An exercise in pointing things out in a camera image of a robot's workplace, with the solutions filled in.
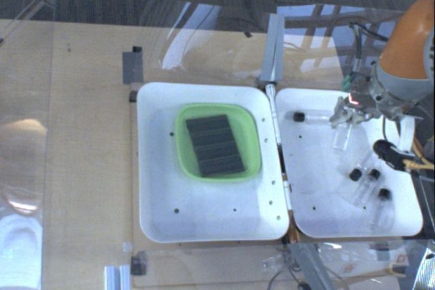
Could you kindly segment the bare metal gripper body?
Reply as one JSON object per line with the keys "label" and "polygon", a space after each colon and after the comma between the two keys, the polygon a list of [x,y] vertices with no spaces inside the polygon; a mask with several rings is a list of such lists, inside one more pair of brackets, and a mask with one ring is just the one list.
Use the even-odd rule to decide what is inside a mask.
{"label": "bare metal gripper body", "polygon": [[349,89],[345,106],[372,118],[389,117],[385,101],[388,101],[388,94],[382,89],[370,91],[367,86],[353,86]]}

